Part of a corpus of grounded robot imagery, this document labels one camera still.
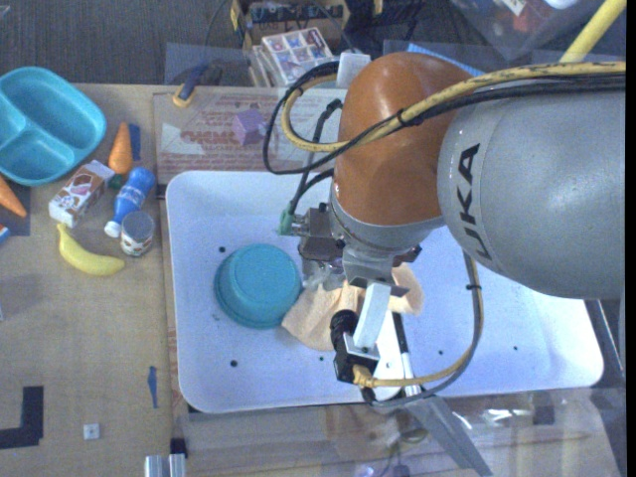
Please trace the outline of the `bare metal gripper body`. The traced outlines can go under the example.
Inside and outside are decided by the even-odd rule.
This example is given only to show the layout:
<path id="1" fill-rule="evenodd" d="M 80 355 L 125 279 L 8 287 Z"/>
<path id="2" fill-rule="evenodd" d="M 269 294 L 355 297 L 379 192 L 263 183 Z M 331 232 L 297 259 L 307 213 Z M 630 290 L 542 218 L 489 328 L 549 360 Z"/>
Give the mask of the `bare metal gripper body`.
<path id="1" fill-rule="evenodd" d="M 422 223 L 376 225 L 358 220 L 339 206 L 311 208 L 295 227 L 308 287 L 395 287 L 393 269 L 420 253 Z"/>

